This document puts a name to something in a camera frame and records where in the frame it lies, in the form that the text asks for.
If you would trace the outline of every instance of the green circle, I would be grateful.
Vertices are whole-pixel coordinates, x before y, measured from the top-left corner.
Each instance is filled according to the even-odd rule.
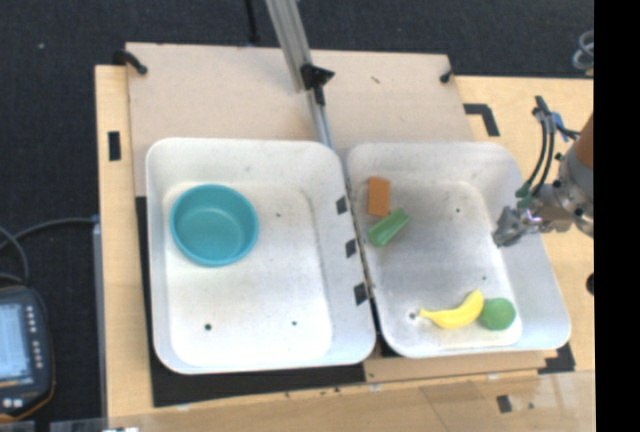
[[[483,327],[492,331],[502,331],[507,329],[515,319],[516,308],[509,299],[498,297],[484,301],[480,313],[480,323]]]

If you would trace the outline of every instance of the electronic device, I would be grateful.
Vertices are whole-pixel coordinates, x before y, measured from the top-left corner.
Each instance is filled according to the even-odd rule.
[[[0,288],[0,423],[23,419],[47,403],[54,382],[40,296],[23,285]]]

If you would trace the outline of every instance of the display screen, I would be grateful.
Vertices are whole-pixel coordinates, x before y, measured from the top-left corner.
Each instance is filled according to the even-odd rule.
[[[0,305],[0,381],[30,375],[20,304]]]

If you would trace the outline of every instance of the teal bowl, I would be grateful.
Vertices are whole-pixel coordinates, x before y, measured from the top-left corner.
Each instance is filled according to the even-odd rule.
[[[180,251],[207,267],[240,260],[258,239],[253,205],[223,185],[200,185],[184,192],[171,209],[169,224]]]

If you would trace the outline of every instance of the banana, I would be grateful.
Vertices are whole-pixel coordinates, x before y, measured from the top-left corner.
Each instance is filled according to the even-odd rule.
[[[443,329],[457,329],[469,325],[480,316],[484,306],[484,296],[480,290],[473,290],[457,308],[441,311],[420,310],[420,316],[430,319]]]

